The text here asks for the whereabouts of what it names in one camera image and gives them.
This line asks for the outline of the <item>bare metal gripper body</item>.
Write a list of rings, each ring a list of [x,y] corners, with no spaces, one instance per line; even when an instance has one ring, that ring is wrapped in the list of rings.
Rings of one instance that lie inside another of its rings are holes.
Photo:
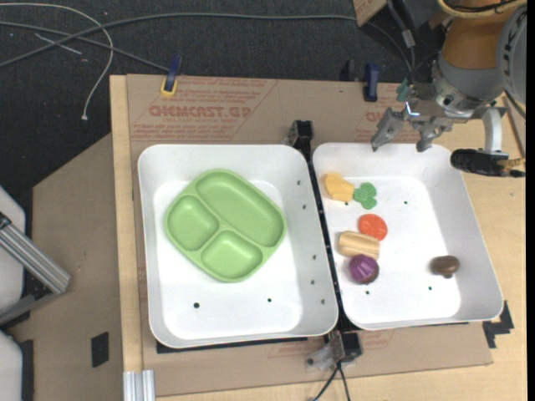
[[[464,123],[480,119],[500,95],[500,87],[476,87],[464,94],[455,86],[437,83],[403,84],[403,118],[414,129],[419,125]]]

